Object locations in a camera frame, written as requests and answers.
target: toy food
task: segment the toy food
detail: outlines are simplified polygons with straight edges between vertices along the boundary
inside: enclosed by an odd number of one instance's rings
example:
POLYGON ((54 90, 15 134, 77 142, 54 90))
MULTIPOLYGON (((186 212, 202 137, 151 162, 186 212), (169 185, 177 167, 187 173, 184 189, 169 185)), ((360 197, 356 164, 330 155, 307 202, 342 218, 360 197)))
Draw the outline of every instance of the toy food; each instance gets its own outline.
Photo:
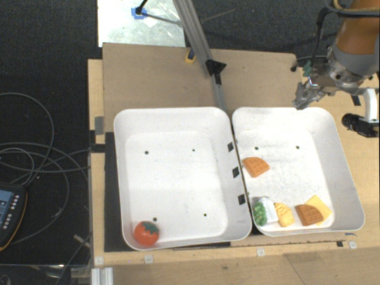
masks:
POLYGON ((297 205, 296 210, 304 226, 309 226, 323 221, 322 214, 317 208, 311 205, 297 205))
POLYGON ((270 169, 269 164, 259 157, 248 157, 243 160, 243 165, 253 178, 258 177, 270 169))
POLYGON ((254 219, 259 226, 263 226, 267 223, 267 213, 262 202, 257 202, 254 206, 254 219))
POLYGON ((274 204, 274 208, 277 212, 278 222, 280 223, 281 227, 287 227, 295 223, 293 213, 287 205, 277 202, 274 204))
POLYGON ((159 239, 159 229, 150 221, 142 221, 137 224, 134 236, 137 242, 145 246, 150 246, 159 239))
MULTIPOLYGON (((323 221, 326 220, 330 215, 331 213, 333 213, 330 208, 328 208, 326 206, 326 204, 324 202, 321 201, 321 199, 316 196, 316 195, 313 195, 311 199, 309 199, 306 203, 306 205, 311 205, 311 206, 314 206, 315 208, 318 209, 318 211, 322 214, 323 216, 323 221)), ((319 223, 316 223, 317 225, 320 225, 323 223, 323 221, 320 221, 319 223)))

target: black carpet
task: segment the black carpet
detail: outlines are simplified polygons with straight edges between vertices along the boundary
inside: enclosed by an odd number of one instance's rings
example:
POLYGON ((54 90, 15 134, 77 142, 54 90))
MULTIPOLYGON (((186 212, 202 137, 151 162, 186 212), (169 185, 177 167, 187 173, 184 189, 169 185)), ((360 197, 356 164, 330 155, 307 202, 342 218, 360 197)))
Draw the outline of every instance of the black carpet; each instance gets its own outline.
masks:
MULTIPOLYGON (((323 0, 194 0, 204 21, 210 47, 264 50, 310 55, 314 48, 315 19, 323 0)), ((87 60, 101 58, 97 47, 97 0, 0 0, 0 93, 28 94, 43 103, 55 123, 54 147, 70 153, 89 147, 87 60)), ((325 22, 325 45, 331 43, 339 20, 325 22)), ((0 144, 49 143, 49 122, 38 105, 15 96, 0 97, 0 144)), ((43 153, 41 148, 29 151, 43 153)), ((87 164, 86 153, 75 156, 87 164)), ((14 163, 27 167, 23 155, 14 163)), ((75 167, 62 161, 62 167, 75 167)), ((0 166, 0 181, 16 173, 0 166)), ((56 223, 41 234, 0 252, 0 264, 60 264, 67 262, 89 231, 87 182, 80 173, 68 174, 69 203, 56 223)), ((39 230, 65 201, 62 175, 41 175, 29 188, 29 202, 15 240, 39 230)), ((83 248, 74 264, 83 264, 83 248)))

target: blue tape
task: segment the blue tape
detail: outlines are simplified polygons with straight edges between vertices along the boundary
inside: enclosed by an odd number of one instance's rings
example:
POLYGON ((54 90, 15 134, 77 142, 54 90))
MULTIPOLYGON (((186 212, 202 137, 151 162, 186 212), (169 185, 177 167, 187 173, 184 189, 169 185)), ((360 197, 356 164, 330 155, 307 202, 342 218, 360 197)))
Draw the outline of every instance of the blue tape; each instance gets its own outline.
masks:
POLYGON ((137 20, 142 20, 142 19, 148 17, 147 16, 148 13, 147 13, 147 10, 145 8, 142 9, 141 15, 136 14, 136 7, 135 8, 131 8, 131 14, 137 20))

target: tomato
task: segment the tomato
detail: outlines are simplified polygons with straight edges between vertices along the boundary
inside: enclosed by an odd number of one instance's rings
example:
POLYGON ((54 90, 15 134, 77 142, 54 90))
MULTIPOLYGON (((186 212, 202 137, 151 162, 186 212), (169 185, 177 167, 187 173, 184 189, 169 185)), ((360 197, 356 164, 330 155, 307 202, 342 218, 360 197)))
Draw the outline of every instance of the tomato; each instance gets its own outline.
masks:
POLYGON ((137 242, 151 246, 159 239, 159 229, 150 221, 141 221, 137 224, 134 235, 137 242))

